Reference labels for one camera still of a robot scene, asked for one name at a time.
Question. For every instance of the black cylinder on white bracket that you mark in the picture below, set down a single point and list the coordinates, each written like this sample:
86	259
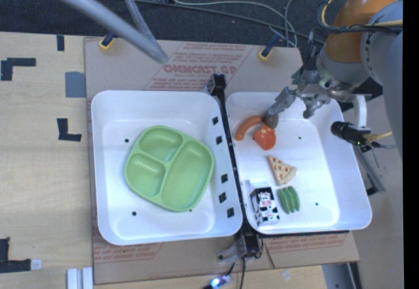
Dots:
348	133

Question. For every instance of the white plastic tray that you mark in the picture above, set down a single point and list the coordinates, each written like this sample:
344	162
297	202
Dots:
114	183
327	183

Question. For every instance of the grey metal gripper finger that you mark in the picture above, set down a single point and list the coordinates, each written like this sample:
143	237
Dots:
283	101
314	105

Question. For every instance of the green pea pods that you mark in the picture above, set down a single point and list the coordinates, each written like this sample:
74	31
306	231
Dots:
288	200

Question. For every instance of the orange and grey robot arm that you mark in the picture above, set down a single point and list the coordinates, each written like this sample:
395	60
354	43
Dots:
358	29

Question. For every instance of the pizza slice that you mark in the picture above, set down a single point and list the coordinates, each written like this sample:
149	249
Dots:
281	169

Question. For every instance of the green divided plate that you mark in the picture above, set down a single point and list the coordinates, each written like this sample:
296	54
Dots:
183	169

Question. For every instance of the brown cardboard board red print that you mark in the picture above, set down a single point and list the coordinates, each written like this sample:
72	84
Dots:
131	65

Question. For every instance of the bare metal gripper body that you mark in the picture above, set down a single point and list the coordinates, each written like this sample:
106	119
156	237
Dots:
312	84

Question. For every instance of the orange sausage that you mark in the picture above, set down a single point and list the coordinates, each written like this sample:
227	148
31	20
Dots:
247	127

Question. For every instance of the cow print milk carton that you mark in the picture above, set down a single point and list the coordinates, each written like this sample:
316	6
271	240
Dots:
266	207

